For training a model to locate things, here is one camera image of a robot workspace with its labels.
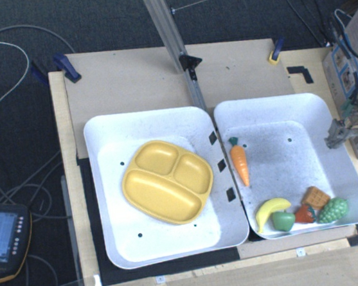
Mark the white plastic tray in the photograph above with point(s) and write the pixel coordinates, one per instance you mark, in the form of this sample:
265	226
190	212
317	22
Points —
281	159
165	244

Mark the brown waffle biscuit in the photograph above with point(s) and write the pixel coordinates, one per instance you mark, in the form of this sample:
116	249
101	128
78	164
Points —
316	198

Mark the yellow banana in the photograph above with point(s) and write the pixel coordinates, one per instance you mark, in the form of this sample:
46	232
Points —
268	208

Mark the green grapes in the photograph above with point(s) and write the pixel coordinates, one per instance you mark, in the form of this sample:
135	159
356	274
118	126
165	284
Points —
333	210

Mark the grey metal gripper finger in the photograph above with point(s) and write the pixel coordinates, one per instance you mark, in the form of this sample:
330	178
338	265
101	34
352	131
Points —
342	130
330	136

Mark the orange carrot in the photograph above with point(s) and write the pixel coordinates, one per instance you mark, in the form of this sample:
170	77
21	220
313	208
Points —
240	162

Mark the green apple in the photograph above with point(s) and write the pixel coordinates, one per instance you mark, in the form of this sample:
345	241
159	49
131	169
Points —
284	221

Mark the red strawberry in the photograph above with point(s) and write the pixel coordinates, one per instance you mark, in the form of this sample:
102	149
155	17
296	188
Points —
304	216

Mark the pale brown flat board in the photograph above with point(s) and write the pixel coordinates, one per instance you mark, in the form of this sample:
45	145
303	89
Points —
132	80

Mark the yellow divided plate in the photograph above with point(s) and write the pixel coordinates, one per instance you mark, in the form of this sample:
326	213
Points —
159	190

